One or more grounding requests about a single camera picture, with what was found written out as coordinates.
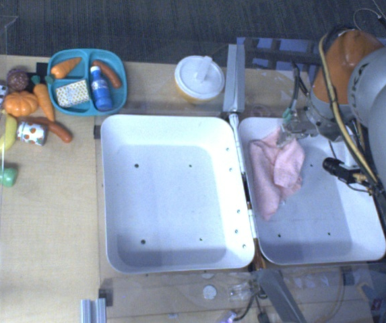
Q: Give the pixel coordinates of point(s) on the orange pumpkin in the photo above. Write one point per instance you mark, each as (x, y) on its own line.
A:
(20, 103)

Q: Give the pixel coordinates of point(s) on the blue divided plate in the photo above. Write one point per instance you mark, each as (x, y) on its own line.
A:
(115, 99)

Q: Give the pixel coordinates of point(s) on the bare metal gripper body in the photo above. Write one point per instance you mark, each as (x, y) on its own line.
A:
(309, 126)

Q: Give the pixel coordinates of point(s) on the yellow cup with white lid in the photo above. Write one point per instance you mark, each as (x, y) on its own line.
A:
(199, 76)

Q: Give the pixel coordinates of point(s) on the orange carrot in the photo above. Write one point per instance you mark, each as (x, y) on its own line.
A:
(45, 101)
(66, 67)

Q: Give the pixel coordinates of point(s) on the black cylinder on white bracket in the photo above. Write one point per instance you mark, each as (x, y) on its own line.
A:
(339, 168)

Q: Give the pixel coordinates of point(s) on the white plastic tray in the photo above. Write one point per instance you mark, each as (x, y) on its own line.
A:
(176, 197)
(324, 220)

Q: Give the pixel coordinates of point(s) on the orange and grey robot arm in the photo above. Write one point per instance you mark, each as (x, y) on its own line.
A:
(378, 89)

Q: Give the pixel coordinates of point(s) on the white can with orange print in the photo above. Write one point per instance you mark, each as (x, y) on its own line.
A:
(31, 133)

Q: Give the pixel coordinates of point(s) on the blue bottle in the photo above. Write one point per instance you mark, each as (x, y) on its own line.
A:
(100, 89)

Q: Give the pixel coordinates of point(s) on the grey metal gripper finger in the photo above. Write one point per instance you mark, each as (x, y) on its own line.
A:
(293, 137)
(283, 137)

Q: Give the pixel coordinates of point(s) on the white yellow-dotted carton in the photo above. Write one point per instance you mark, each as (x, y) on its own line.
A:
(73, 93)

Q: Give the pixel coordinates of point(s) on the pink cloth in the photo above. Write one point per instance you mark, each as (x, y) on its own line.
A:
(266, 177)

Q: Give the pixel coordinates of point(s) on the yellow banana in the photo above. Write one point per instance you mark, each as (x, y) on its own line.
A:
(8, 135)

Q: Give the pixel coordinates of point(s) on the brown sausage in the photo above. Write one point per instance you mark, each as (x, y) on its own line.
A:
(59, 131)
(109, 74)

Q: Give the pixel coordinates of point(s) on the brown muffin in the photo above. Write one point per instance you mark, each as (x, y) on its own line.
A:
(17, 78)

